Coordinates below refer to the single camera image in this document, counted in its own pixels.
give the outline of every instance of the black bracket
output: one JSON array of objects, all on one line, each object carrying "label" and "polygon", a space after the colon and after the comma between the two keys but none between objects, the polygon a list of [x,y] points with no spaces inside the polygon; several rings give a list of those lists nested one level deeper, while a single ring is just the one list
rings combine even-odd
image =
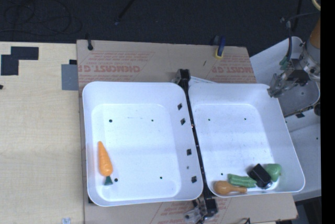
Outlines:
[{"label": "black bracket", "polygon": [[188,113],[189,113],[189,117],[191,119],[193,137],[194,137],[194,141],[195,141],[195,145],[196,145],[196,149],[197,149],[197,153],[198,153],[200,170],[201,170],[201,174],[202,174],[202,178],[203,178],[203,182],[204,182],[203,197],[204,197],[205,205],[206,205],[206,209],[207,209],[206,217],[212,217],[213,215],[215,215],[218,212],[218,208],[217,208],[216,201],[213,198],[213,194],[212,194],[212,192],[210,191],[210,189],[207,185],[204,163],[203,163],[203,159],[202,159],[202,155],[201,155],[201,151],[200,151],[200,146],[199,146],[199,141],[198,141],[198,136],[197,136],[197,132],[196,132],[195,124],[194,124],[191,102],[189,101],[189,95],[188,95],[188,87],[189,87],[188,82],[190,81],[190,79],[191,79],[191,74],[190,74],[189,70],[179,69],[177,71],[176,76],[175,76],[176,84],[178,84],[184,90],[185,95],[186,95]]}]

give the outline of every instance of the plastic tray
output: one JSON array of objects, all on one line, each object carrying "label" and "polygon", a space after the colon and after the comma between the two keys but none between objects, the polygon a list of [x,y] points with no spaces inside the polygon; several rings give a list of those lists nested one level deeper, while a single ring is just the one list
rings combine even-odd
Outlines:
[{"label": "plastic tray", "polygon": [[228,174],[247,176],[258,163],[279,163],[282,173],[277,182],[266,190],[248,188],[246,194],[232,192],[222,197],[304,188],[304,174],[280,104],[270,98],[267,88],[265,84],[208,83],[189,88],[206,180],[213,193],[215,181],[227,181]]},{"label": "plastic tray", "polygon": [[[87,190],[92,202],[116,206],[200,196],[202,175],[181,87],[92,82],[83,89],[83,107]],[[113,185],[105,186],[99,173],[98,141],[113,164]]]}]

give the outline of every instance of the blue clamp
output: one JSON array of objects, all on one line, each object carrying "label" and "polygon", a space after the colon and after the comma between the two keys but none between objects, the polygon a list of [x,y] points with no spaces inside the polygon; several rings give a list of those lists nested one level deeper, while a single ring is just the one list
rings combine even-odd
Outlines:
[{"label": "blue clamp", "polygon": [[226,37],[220,37],[219,47],[215,50],[215,58],[222,59],[224,57],[224,47],[226,45]]}]

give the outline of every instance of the toy carrot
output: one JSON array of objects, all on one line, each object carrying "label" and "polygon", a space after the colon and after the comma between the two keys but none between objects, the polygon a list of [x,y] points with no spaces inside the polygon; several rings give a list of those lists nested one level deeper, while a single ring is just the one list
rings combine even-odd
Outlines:
[{"label": "toy carrot", "polygon": [[98,155],[99,155],[99,171],[101,175],[106,177],[104,185],[111,185],[113,184],[113,182],[110,178],[110,175],[113,172],[113,166],[108,156],[108,152],[106,151],[101,141],[98,142]]}]

